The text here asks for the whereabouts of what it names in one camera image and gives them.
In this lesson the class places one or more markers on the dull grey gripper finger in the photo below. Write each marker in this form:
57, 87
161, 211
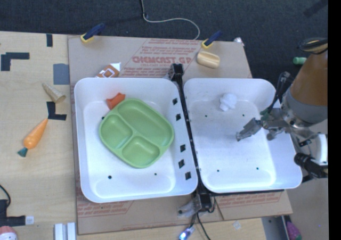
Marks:
254, 124
243, 134

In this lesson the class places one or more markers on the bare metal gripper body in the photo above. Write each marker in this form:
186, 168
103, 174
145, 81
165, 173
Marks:
278, 123

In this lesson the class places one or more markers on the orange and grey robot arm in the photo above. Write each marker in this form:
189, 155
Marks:
309, 84

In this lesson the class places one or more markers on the white plastic tray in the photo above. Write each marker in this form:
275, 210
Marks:
234, 153
128, 180

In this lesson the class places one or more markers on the white crumpled lump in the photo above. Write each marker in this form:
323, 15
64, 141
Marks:
228, 102

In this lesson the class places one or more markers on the thin black rod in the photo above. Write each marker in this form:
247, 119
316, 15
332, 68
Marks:
189, 130

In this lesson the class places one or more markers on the small green cylinder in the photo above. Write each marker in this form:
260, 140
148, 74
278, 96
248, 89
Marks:
299, 60

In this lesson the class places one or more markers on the beige toy bread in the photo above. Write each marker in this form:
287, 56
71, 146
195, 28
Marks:
208, 59

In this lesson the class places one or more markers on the green divided plate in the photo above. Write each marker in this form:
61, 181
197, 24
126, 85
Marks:
138, 132

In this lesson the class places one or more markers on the brown cardboard board red print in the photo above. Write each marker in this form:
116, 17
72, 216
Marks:
160, 217

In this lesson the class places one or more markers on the orange toy pizza slice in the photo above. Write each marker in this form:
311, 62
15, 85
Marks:
114, 101

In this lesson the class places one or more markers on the orange and white carton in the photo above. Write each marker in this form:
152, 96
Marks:
108, 72

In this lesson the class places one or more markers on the beige toy ice cream cone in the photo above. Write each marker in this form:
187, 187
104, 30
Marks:
54, 93

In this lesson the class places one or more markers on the white rectangular block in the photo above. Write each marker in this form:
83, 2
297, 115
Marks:
59, 231
71, 231

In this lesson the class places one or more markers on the orange toy carrot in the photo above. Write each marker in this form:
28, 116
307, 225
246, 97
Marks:
36, 135

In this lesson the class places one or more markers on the pink and white round toy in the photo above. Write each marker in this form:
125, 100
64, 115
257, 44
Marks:
7, 233

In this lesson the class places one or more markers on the black cylinder on white bracket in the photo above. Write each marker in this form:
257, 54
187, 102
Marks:
310, 164

